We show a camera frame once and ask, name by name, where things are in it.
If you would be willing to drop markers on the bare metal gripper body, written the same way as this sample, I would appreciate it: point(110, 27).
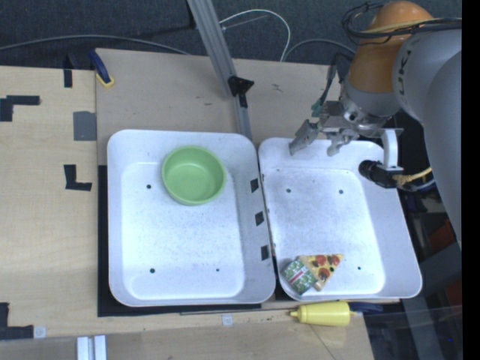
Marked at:
point(337, 116)

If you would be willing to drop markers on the pale wood board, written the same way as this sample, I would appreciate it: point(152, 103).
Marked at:
point(168, 92)

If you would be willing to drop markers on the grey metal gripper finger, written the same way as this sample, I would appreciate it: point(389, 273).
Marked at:
point(337, 143)
point(302, 137)

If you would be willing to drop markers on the black cylinder on white bracket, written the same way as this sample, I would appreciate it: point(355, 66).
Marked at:
point(390, 152)

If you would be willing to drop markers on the yellow squeeze bottle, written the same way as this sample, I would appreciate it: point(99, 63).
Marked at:
point(324, 313)

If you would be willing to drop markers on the green and white can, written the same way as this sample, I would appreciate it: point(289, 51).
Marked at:
point(298, 276)

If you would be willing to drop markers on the green bowl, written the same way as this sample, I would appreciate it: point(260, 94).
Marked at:
point(193, 174)

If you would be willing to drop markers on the toy pizza slice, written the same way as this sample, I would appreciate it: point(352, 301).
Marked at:
point(324, 266)

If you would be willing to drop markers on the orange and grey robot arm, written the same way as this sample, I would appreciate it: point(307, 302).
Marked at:
point(431, 88)

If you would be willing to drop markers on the white plastic tray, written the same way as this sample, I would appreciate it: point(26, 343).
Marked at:
point(318, 219)
point(180, 238)

